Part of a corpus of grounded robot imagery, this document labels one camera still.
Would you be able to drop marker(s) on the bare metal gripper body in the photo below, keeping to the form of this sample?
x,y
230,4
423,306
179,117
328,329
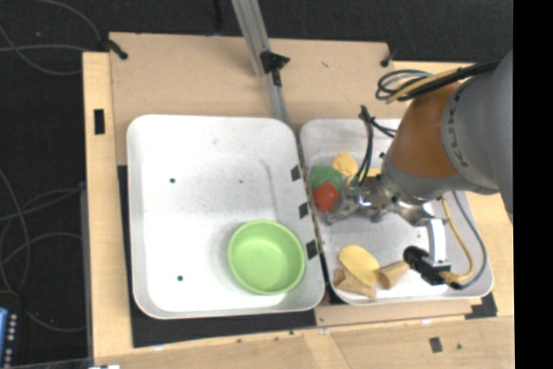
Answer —
x,y
384,203

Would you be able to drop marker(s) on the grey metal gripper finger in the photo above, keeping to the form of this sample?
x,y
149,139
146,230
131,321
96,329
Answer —
x,y
341,214

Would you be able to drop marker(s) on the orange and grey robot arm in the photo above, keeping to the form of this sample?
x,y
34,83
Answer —
x,y
471,134

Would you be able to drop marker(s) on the red toy pepper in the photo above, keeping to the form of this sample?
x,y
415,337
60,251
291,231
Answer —
x,y
326,195

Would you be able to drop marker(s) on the small yellow toy piece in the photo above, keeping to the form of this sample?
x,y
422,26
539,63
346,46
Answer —
x,y
373,173

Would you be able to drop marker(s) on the white plastic tray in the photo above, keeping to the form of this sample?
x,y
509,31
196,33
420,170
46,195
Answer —
x,y
389,242
194,194

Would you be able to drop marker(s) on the green toy vegetable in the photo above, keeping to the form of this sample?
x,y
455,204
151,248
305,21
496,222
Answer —
x,y
323,175

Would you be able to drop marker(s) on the yellow crinkled toy chip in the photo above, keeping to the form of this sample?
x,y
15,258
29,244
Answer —
x,y
345,163

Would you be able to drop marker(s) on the yellow oval toy chip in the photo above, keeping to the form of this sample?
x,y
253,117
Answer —
x,y
358,263

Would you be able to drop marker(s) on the tan toy cone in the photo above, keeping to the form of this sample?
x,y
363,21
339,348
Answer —
x,y
393,273

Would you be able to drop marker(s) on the tan toy bread piece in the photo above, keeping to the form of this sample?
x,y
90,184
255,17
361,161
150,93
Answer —
x,y
357,287

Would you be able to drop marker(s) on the green bowl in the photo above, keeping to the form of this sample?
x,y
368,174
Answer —
x,y
265,257

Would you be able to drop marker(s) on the brown cardboard board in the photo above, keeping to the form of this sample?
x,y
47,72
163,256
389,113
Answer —
x,y
194,73

